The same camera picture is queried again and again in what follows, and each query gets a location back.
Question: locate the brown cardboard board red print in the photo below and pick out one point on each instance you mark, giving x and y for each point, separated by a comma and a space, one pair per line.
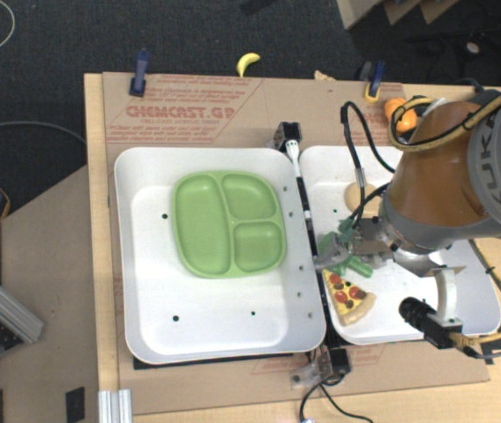
197, 104

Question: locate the toy pizza slice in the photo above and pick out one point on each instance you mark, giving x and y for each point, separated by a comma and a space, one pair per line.
345, 298

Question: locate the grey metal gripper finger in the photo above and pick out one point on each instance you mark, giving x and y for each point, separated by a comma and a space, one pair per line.
331, 256

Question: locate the green divided plate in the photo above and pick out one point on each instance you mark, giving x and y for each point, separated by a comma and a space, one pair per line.
206, 223

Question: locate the white plastic tray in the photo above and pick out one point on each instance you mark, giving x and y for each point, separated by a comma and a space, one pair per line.
215, 315
391, 298

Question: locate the beige toy bread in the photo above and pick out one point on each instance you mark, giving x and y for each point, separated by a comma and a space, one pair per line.
322, 76

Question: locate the black cylinder on white bracket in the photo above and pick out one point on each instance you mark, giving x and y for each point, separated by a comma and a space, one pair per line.
446, 293

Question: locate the green toy vegetable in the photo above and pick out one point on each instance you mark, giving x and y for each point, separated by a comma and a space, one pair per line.
361, 268

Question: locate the beige round biscuit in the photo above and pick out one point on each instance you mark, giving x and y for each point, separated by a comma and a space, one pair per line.
353, 196

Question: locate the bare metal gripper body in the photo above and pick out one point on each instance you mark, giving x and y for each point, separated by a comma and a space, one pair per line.
371, 242

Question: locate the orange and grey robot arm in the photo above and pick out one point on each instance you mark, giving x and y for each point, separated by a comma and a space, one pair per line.
444, 179

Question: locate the orange toy fruit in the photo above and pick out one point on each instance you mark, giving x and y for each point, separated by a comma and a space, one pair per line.
402, 119

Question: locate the yellow banana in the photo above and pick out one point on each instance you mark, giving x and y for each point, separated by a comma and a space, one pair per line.
246, 61

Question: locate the thin black and white rod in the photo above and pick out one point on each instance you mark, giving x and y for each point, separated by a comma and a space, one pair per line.
304, 201

